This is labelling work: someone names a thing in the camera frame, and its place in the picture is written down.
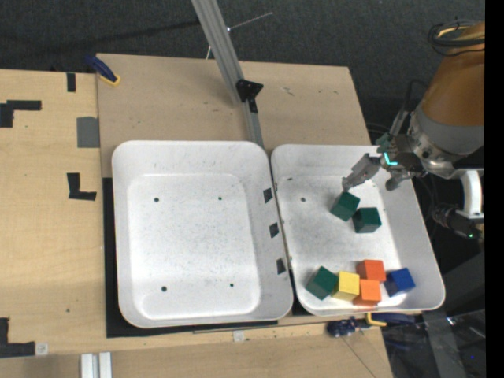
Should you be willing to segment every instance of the blue cube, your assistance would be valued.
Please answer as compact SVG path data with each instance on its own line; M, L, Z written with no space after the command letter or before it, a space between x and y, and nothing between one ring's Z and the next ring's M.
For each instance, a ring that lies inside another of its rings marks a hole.
M389 297L393 297L415 288L415 282L408 268L404 268L388 273L384 286Z

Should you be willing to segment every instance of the teal light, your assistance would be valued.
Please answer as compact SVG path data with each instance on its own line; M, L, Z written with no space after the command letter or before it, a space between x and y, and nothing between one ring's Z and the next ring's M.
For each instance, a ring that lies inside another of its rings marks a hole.
M385 156L385 161L387 162L387 165L391 165L391 166L399 165L399 163L397 161L390 160L390 158L388 157L387 151L384 152L384 156Z

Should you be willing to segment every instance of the green cube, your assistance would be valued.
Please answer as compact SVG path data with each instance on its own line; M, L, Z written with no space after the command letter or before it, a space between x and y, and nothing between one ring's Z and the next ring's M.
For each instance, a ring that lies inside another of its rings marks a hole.
M338 276L321 266L306 285L306 290L322 300L332 293L337 283Z
M343 221L348 221L357 211L357 206L359 206L360 198L353 196L349 192L343 192L331 208L331 214L334 214Z
M376 207L362 207L352 216L355 232L374 232L381 226L380 215Z

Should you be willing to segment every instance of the orange cube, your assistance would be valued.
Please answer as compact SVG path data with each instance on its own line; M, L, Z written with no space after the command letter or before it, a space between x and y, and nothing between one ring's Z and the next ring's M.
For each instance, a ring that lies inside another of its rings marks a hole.
M361 279L378 280L380 282L387 280L384 263L382 261L366 259L357 265L356 271Z
M375 306L381 301L380 282L361 279L361 293L354 299L355 306Z

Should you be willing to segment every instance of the dark floor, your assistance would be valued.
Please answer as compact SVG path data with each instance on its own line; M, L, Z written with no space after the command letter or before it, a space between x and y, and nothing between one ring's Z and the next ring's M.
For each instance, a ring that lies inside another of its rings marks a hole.
M485 0L217 0L240 60L350 69L372 140L391 126L411 79L428 83L442 57L427 43L434 24L485 19ZM0 69L86 72L85 54L201 57L190 0L0 0ZM413 91L412 100L423 91ZM437 192L460 203L459 183L415 183L426 212ZM426 220L442 273L480 251ZM467 309L484 308L484 297Z

